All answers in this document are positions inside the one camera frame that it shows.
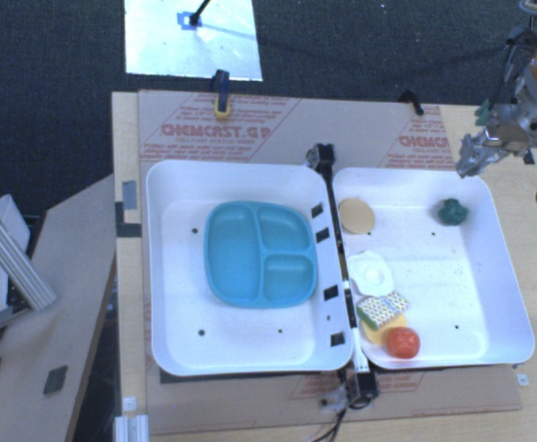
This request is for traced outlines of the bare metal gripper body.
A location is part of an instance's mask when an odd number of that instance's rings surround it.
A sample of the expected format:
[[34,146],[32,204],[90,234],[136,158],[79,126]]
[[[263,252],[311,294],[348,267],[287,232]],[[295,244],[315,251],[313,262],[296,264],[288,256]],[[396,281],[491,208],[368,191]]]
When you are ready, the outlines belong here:
[[498,104],[484,123],[484,145],[496,147],[518,157],[537,149],[537,107]]

